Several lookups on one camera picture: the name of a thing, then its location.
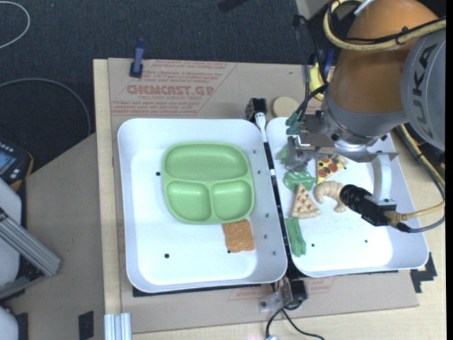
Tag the green toy lettuce leaf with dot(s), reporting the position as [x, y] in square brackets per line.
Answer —
[297, 180]

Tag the green divided plate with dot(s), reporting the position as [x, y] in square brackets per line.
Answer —
[207, 168]

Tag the black cylinder on white bracket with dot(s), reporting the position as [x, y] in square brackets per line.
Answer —
[368, 204]

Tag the brown cardboard board red print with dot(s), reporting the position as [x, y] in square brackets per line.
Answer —
[177, 94]

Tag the small green toy leaf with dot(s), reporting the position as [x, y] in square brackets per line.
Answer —
[284, 153]

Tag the beige toy croissant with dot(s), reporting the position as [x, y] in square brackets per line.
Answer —
[327, 190]

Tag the yellow rounded object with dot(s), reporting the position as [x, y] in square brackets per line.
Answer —
[316, 80]

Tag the toy pizza slice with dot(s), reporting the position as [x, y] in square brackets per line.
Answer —
[302, 204]
[326, 170]

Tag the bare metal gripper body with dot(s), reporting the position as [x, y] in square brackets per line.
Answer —
[318, 133]

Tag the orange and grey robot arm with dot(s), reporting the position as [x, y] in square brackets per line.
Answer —
[371, 73]

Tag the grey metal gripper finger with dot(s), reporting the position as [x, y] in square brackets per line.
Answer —
[306, 161]
[293, 154]

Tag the white plastic tray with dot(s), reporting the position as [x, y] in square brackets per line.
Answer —
[198, 260]
[347, 243]

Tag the orange toy meat slice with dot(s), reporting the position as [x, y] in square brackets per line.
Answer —
[240, 237]

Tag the green toy asparagus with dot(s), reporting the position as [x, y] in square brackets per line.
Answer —
[296, 237]

